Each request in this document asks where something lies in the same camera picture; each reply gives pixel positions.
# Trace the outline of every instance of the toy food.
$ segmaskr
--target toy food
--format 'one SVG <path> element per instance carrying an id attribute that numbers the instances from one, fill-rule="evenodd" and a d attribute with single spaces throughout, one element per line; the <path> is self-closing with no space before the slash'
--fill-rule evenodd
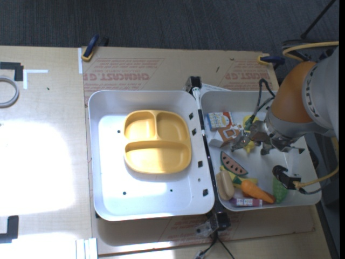
<path id="1" fill-rule="evenodd" d="M 224 168 L 223 165 L 221 165 L 219 169 L 220 169 L 221 171 L 226 170 L 226 169 Z M 256 179 L 256 178 L 241 178 L 241 177 L 235 175 L 233 172 L 229 172 L 229 171 L 228 171 L 228 173 L 229 173 L 229 175 L 230 175 L 230 177 L 231 177 L 232 184 L 233 184 L 234 187 L 236 187 L 236 188 L 241 188 L 241 183 L 242 183 L 242 181 L 244 181 L 244 180 L 246 180 L 246 179 L 252 181 L 252 182 L 255 183 L 255 184 L 258 184 L 258 179 Z"/>
<path id="2" fill-rule="evenodd" d="M 223 200 L 231 199 L 235 194 L 235 188 L 228 171 L 220 171 L 216 174 L 216 181 L 220 198 Z"/>
<path id="3" fill-rule="evenodd" d="M 247 116 L 244 116 L 243 118 L 243 127 L 246 128 L 246 122 L 247 120 L 251 117 L 251 115 L 247 115 Z M 254 119 L 252 120 L 252 122 L 255 122 L 255 121 L 258 121 L 259 118 L 258 117 L 254 117 Z M 247 151 L 247 153 L 249 153 L 252 149 L 255 148 L 255 144 L 253 141 L 249 141 L 249 143 L 243 147 L 243 149 L 245 149 Z"/>
<path id="4" fill-rule="evenodd" d="M 245 168 L 243 168 L 239 163 L 234 161 L 229 155 L 225 152 L 220 153 L 220 161 L 226 170 L 234 173 L 237 176 L 243 176 L 248 174 Z"/>
<path id="5" fill-rule="evenodd" d="M 273 196 L 276 199 L 277 203 L 281 203 L 286 195 L 287 195 L 288 189 L 286 189 L 281 182 L 274 176 L 273 177 Z"/>
<path id="6" fill-rule="evenodd" d="M 256 199 L 262 199 L 268 203 L 275 203 L 275 197 L 270 193 L 262 190 L 260 187 L 255 185 L 255 183 L 251 182 L 250 180 L 244 180 L 241 183 L 241 190 L 251 196 L 255 197 Z"/>

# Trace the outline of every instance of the white tray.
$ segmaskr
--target white tray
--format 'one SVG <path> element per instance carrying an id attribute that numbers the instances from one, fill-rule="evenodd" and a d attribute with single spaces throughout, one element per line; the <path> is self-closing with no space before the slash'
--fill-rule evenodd
<path id="1" fill-rule="evenodd" d="M 101 218 L 121 221 L 200 215 L 212 209 L 215 196 L 192 95 L 185 91 L 99 91 L 90 97 L 88 106 L 94 206 Z M 156 175 L 126 166 L 123 121 L 138 110 L 171 111 L 186 121 L 192 159 L 185 170 Z"/>
<path id="2" fill-rule="evenodd" d="M 268 91 L 263 91 L 261 102 L 269 97 L 270 94 Z M 234 122 L 242 124 L 244 116 L 253 114 L 257 100 L 258 92 L 256 91 L 209 91 L 204 93 L 201 97 L 201 107 L 204 114 L 206 135 L 210 136 L 212 134 L 206 118 L 208 113 L 230 111 L 234 118 Z M 259 111 L 257 117 L 260 120 L 264 120 L 265 116 L 266 110 L 263 108 Z M 261 147 L 255 147 L 250 151 L 250 153 L 247 153 L 244 149 L 238 149 L 231 152 L 229 146 L 217 148 L 209 145 L 209 150 L 215 174 L 219 173 L 219 167 L 221 166 L 220 152 L 224 151 L 228 155 L 232 156 L 234 160 L 249 172 L 247 175 L 248 177 L 258 179 L 258 186 L 260 188 L 272 194 L 272 169 L 275 165 L 282 165 L 290 172 L 299 174 L 302 182 L 309 182 L 318 178 L 304 137 L 300 138 L 294 146 L 304 148 L 305 150 L 299 154 L 296 149 L 289 153 L 283 153 L 277 149 L 273 149 L 267 155 L 260 155 Z M 319 188 L 320 184 L 316 183 L 307 186 L 306 190 L 311 192 Z M 240 189 L 236 189 L 235 197 L 243 197 Z M 272 205 L 263 205 L 262 207 L 236 207 L 228 201 L 221 200 L 221 202 L 225 208 L 231 211 L 244 211 L 285 206 L 314 205 L 318 203 L 320 199 L 321 192 L 305 195 L 296 190 L 289 190 L 288 195 L 283 202 Z"/>

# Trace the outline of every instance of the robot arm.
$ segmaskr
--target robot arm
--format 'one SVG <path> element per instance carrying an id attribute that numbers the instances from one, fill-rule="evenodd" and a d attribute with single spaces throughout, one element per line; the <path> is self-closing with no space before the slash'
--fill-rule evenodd
<path id="1" fill-rule="evenodd" d="M 232 151 L 248 140 L 263 143 L 261 154 L 272 148 L 288 152 L 308 132 L 339 140 L 339 47 L 320 61 L 298 64 L 284 79 L 265 121 L 256 121 L 250 133 L 239 137 Z"/>

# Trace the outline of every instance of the toy carrot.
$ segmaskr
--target toy carrot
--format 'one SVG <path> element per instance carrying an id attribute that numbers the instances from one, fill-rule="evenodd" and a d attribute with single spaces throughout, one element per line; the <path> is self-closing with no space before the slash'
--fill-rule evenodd
<path id="1" fill-rule="evenodd" d="M 251 197 L 255 197 L 256 199 L 262 199 L 263 201 L 266 201 L 268 203 L 275 203 L 275 198 L 273 195 L 262 190 L 250 180 L 242 181 L 241 190 L 245 194 Z"/>
<path id="2" fill-rule="evenodd" d="M 243 191 L 242 191 L 242 195 L 243 197 L 252 197 L 251 195 L 248 195 L 246 192 L 243 192 Z"/>

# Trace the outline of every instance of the yellow cable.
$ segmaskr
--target yellow cable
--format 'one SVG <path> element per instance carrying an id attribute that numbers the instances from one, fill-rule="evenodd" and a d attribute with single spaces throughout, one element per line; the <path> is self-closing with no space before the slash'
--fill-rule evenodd
<path id="1" fill-rule="evenodd" d="M 306 49 L 306 48 L 316 48 L 316 47 L 324 47 L 324 46 L 338 46 L 338 45 L 339 45 L 339 41 L 308 43 L 308 44 L 302 44 L 302 45 L 297 45 L 297 46 L 294 46 L 294 47 L 287 48 L 287 49 L 283 50 L 282 54 L 285 57 L 297 59 L 300 62 L 302 62 L 303 60 L 301 58 L 299 58 L 297 56 L 293 56 L 292 54 L 288 54 L 288 53 L 291 52 L 291 51 L 300 50 L 300 49 Z"/>
<path id="2" fill-rule="evenodd" d="M 339 171 L 339 163 L 333 172 L 329 173 L 328 175 L 323 176 L 322 178 L 315 179 L 315 180 L 312 180 L 310 182 L 305 182 L 305 183 L 301 183 L 299 181 L 294 181 L 293 184 L 295 185 L 295 188 L 298 190 L 299 188 L 302 188 L 302 187 L 326 180 L 326 179 L 330 178 L 331 176 L 335 175 L 338 171 Z"/>

